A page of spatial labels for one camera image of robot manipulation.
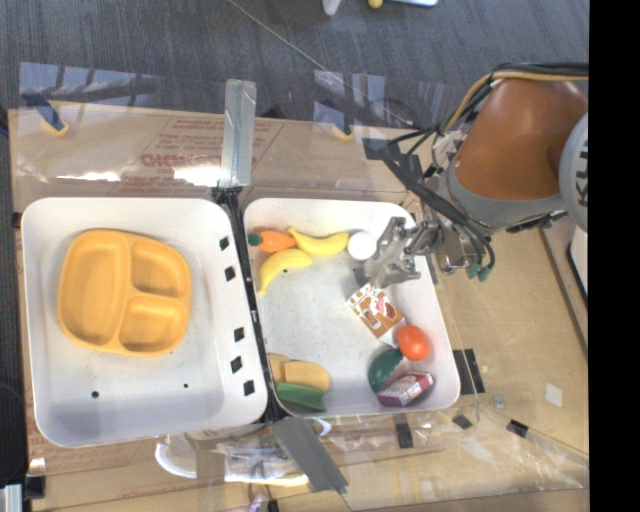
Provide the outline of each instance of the green sponge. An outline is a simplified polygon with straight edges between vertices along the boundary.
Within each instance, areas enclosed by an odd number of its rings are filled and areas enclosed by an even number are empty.
[[[314,411],[325,412],[327,409],[322,405],[324,391],[321,389],[301,386],[299,384],[289,384],[288,382],[278,382],[276,393],[280,400],[304,405]]]

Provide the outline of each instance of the dark floor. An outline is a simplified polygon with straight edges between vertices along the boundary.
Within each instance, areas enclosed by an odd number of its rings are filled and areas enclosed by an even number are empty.
[[[0,3],[0,105],[21,104],[19,69],[29,62],[194,83],[249,79],[263,111],[275,106],[307,119],[300,77],[325,70],[446,87],[429,105],[413,102],[424,107],[422,118],[454,107],[498,64],[588,61],[589,19],[588,0],[388,2],[375,11],[366,0],[343,0],[333,17],[321,0],[7,1]],[[26,451],[9,162],[2,138],[0,488],[21,479]]]

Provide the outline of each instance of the white ball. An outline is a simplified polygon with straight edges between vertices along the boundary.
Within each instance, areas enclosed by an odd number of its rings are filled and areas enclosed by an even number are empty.
[[[378,239],[366,231],[358,231],[349,237],[347,252],[354,260],[364,261],[373,256],[378,247]]]

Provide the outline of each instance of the purple box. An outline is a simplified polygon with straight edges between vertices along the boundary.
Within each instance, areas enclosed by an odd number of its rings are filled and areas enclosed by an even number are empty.
[[[376,397],[382,405],[404,407],[433,385],[429,372],[407,372],[378,391]]]

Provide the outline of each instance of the yellow divided plate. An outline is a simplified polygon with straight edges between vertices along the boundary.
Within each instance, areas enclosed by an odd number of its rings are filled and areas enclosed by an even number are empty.
[[[182,341],[190,309],[189,265],[165,243],[92,229],[67,250],[58,323],[83,347],[133,356],[167,353]]]

